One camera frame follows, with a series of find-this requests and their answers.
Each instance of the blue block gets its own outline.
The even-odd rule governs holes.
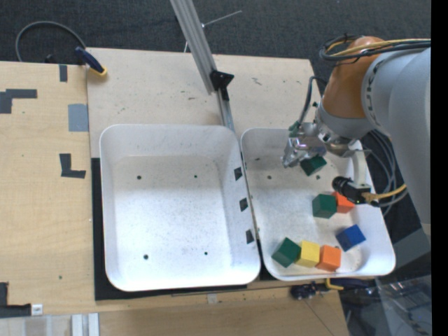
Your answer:
[[[341,245],[344,251],[347,251],[365,241],[365,236],[361,232],[361,229],[357,224],[348,227],[346,230],[343,230],[338,235],[336,235],[336,239]]]

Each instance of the block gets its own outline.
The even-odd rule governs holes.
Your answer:
[[[285,238],[277,250],[272,254],[272,259],[281,266],[288,267],[297,259],[300,247],[291,239]]]
[[[300,162],[300,166],[307,176],[311,176],[313,173],[320,171],[327,162],[320,155],[315,155],[313,158],[309,158]]]
[[[338,240],[342,249],[344,251],[348,251],[355,245],[364,242],[365,236],[363,232],[361,232],[361,229],[358,227],[358,224],[354,224],[337,234],[336,239]]]
[[[320,260],[316,265],[318,269],[334,272],[341,266],[342,251],[330,245],[322,245]]]
[[[313,199],[313,216],[329,219],[336,213],[336,197],[334,195],[319,194]]]
[[[305,267],[315,267],[320,259],[321,246],[312,241],[302,240],[300,252],[295,263]]]
[[[350,202],[345,196],[339,194],[338,192],[333,192],[336,198],[336,210],[338,213],[348,213],[355,207],[355,204]]]

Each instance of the dark background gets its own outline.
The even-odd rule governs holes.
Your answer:
[[[193,1],[203,23],[242,11],[205,28],[212,53],[308,59],[324,79],[332,67],[318,51],[328,39],[344,33],[386,40],[431,37],[431,0]],[[39,20],[70,27],[89,47],[179,52],[185,47],[169,0],[0,0],[0,6],[3,61],[18,60],[16,36]],[[24,33],[19,47],[26,62],[43,62],[51,54],[58,63],[75,64],[77,45],[61,29],[39,27]],[[371,139],[365,143],[376,148]],[[369,166],[380,190],[384,175],[373,161]],[[420,228],[408,197],[389,211],[386,224],[394,243]]]

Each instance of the black clamp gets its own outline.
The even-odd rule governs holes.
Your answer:
[[[230,73],[220,72],[217,70],[213,70],[210,73],[211,83],[213,84],[213,88],[215,91],[220,90],[223,100],[229,101],[229,94],[227,92],[227,86],[230,82],[232,82],[235,75],[231,75]]]

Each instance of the yellow block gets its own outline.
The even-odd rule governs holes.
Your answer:
[[[315,267],[319,262],[321,246],[312,241],[302,240],[301,250],[295,263],[305,267]]]

